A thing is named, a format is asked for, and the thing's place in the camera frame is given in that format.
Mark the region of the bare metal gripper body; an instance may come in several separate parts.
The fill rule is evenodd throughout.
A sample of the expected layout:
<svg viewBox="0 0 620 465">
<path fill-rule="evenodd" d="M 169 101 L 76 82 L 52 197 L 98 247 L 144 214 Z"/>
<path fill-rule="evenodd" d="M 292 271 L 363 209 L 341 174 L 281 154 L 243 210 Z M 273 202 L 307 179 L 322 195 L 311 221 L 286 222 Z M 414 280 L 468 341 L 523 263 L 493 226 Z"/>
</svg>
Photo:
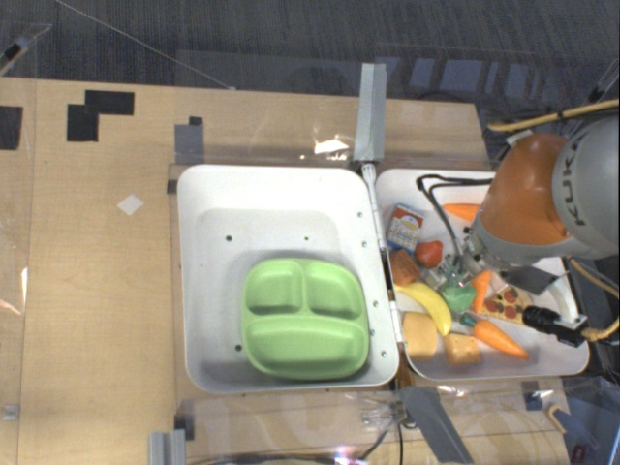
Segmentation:
<svg viewBox="0 0 620 465">
<path fill-rule="evenodd" d="M 484 245 L 476 232 L 465 233 L 463 236 L 452 235 L 450 241 L 453 248 L 452 263 L 460 273 L 481 273 L 485 269 L 482 260 Z"/>
</svg>

